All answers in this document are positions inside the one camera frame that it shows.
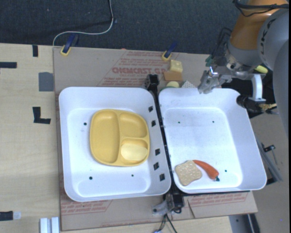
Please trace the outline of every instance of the divided yellow plate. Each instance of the divided yellow plate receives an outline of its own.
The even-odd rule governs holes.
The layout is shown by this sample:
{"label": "divided yellow plate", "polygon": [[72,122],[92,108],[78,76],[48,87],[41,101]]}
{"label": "divided yellow plate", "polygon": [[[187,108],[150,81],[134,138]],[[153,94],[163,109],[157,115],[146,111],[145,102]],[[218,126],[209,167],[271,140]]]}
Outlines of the divided yellow plate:
{"label": "divided yellow plate", "polygon": [[110,166],[137,166],[146,161],[150,136],[146,121],[138,114],[104,109],[91,121],[90,147],[92,156]]}

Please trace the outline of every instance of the carrot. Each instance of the carrot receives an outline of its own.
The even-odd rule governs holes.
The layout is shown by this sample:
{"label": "carrot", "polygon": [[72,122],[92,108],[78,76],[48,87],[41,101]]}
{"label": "carrot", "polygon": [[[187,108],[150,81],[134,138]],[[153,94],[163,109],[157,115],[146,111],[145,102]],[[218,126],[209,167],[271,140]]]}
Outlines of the carrot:
{"label": "carrot", "polygon": [[193,161],[196,165],[204,169],[211,179],[219,181],[219,178],[218,178],[219,172],[213,166],[203,161],[197,161],[197,160],[193,160]]}

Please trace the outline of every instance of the bread slice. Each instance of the bread slice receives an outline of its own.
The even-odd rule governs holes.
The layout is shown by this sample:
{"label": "bread slice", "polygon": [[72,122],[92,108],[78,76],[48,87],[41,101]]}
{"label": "bread slice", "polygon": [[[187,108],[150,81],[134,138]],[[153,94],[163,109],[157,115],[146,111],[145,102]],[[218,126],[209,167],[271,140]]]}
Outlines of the bread slice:
{"label": "bread slice", "polygon": [[175,172],[183,186],[187,186],[203,176],[201,170],[193,161],[186,161],[185,163],[176,166]]}

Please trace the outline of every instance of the robotic arm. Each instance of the robotic arm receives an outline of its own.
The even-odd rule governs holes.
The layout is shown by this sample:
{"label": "robotic arm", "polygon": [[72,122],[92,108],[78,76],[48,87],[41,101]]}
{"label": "robotic arm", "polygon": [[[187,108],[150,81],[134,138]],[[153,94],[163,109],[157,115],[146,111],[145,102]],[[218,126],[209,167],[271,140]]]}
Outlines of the robotic arm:
{"label": "robotic arm", "polygon": [[289,136],[288,125],[288,72],[289,72],[289,5],[286,0],[234,0],[240,10],[229,40],[225,43],[223,56],[215,52],[207,59],[208,71],[204,71],[198,86],[200,93],[209,93],[213,88],[233,78],[251,80],[253,96],[249,102],[262,104],[262,78],[254,70],[264,64],[273,71],[273,88],[279,115]]}

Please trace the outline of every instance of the white cable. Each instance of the white cable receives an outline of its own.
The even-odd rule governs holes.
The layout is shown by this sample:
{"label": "white cable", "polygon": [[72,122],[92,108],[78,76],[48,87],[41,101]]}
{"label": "white cable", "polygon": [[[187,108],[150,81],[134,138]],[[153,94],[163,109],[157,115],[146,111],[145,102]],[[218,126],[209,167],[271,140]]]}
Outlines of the white cable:
{"label": "white cable", "polygon": [[107,32],[112,28],[112,26],[113,26],[113,20],[114,20],[114,18],[113,18],[113,10],[112,10],[112,3],[111,3],[111,0],[109,0],[109,7],[110,7],[110,12],[111,12],[112,20],[111,20],[111,23],[110,23],[109,28],[108,28],[106,31],[104,31],[104,32],[100,32],[100,33],[86,33],[86,32],[78,32],[78,31],[66,31],[66,32],[62,32],[62,33],[59,33],[58,35],[55,36],[55,38],[54,38],[54,40],[53,40],[53,46],[55,46],[55,41],[56,41],[56,39],[57,39],[59,36],[65,34],[65,33],[80,33],[80,34],[86,34],[86,35],[100,35],[100,34],[107,33]]}

